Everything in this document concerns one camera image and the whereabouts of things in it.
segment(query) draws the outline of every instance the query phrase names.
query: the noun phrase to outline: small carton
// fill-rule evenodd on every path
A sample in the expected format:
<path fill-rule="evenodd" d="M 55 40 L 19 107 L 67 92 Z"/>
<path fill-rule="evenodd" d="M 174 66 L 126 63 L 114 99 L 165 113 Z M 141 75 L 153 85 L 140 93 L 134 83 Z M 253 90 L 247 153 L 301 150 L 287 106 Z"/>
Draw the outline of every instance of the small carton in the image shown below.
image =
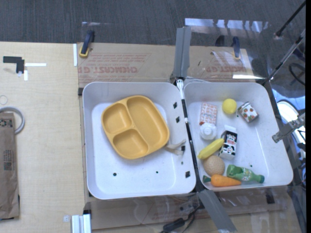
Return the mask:
<path fill-rule="evenodd" d="M 224 144 L 220 149 L 218 156 L 227 160 L 232 160 L 236 153 L 237 146 L 237 130 L 234 127 L 225 125 L 225 131 L 221 135 L 224 138 Z"/>
<path fill-rule="evenodd" d="M 238 108 L 241 116 L 246 120 L 246 122 L 251 122 L 254 119 L 258 118 L 258 113 L 250 102 L 246 102 Z"/>
<path fill-rule="evenodd" d="M 200 125 L 203 123 L 212 123 L 216 125 L 217 106 L 206 102 L 202 103 L 200 113 Z"/>

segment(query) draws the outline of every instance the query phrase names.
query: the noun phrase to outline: gray carpet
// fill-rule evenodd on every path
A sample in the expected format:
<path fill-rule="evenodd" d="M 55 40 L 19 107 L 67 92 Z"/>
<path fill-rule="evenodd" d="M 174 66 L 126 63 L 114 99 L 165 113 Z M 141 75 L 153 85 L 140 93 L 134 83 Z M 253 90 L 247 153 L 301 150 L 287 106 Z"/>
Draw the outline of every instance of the gray carpet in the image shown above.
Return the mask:
<path fill-rule="evenodd" d="M 0 41 L 76 43 L 87 21 L 103 25 L 96 42 L 174 45 L 185 18 L 268 21 L 278 29 L 304 0 L 0 1 Z M 305 9 L 294 24 L 300 32 Z"/>

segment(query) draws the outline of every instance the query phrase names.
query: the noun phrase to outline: white tray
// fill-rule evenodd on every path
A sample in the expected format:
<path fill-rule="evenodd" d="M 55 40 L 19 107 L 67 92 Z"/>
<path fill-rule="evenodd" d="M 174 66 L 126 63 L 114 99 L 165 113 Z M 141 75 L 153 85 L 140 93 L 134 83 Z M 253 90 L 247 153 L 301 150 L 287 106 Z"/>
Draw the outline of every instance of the white tray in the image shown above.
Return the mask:
<path fill-rule="evenodd" d="M 183 155 L 160 149 L 127 160 L 115 152 L 102 128 L 101 114 L 107 106 L 133 95 L 147 96 L 157 106 L 170 130 L 169 143 L 186 139 Z M 107 200 L 177 195 L 194 189 L 196 178 L 177 87 L 170 83 L 94 82 L 83 90 L 83 109 L 87 186 L 94 197 Z"/>
<path fill-rule="evenodd" d="M 224 125 L 237 129 L 237 150 L 233 160 L 225 160 L 225 167 L 229 164 L 251 169 L 256 174 L 264 175 L 265 181 L 242 183 L 231 187 L 214 187 L 210 183 L 204 184 L 211 190 L 230 190 L 253 187 L 268 187 L 288 185 L 293 179 L 293 170 L 282 141 L 275 143 L 272 136 L 279 131 L 276 118 L 266 89 L 257 83 L 189 83 L 184 87 L 190 131 L 196 156 L 201 149 L 212 140 L 203 140 L 200 135 L 199 118 L 202 102 L 216 105 L 217 136 L 224 132 Z M 225 99 L 232 98 L 238 107 L 250 102 L 258 112 L 259 117 L 248 123 L 238 113 L 227 115 L 222 111 Z M 203 168 L 202 160 L 197 158 L 200 179 L 208 176 Z"/>

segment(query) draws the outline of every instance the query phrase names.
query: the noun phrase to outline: brown paper bag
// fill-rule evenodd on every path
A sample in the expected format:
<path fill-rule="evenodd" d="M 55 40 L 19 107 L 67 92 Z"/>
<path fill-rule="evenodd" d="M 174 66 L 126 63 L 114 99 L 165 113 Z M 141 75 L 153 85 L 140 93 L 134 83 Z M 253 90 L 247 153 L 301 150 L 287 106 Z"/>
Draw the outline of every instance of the brown paper bag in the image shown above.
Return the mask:
<path fill-rule="evenodd" d="M 0 219 L 19 215 L 13 113 L 0 113 Z"/>

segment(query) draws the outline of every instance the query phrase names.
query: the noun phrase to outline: toy banana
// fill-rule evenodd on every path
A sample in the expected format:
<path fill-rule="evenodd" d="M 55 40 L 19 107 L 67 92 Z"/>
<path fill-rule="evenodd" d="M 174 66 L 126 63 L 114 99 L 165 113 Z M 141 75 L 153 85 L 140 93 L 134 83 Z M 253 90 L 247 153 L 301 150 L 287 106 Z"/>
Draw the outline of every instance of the toy banana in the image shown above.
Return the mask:
<path fill-rule="evenodd" d="M 203 148 L 199 152 L 198 158 L 199 159 L 206 159 L 206 158 L 210 157 L 214 152 L 216 152 L 218 149 L 220 149 L 223 144 L 224 144 L 223 138 L 216 139 L 215 141 L 213 141 L 212 143 L 207 145 L 205 148 Z"/>

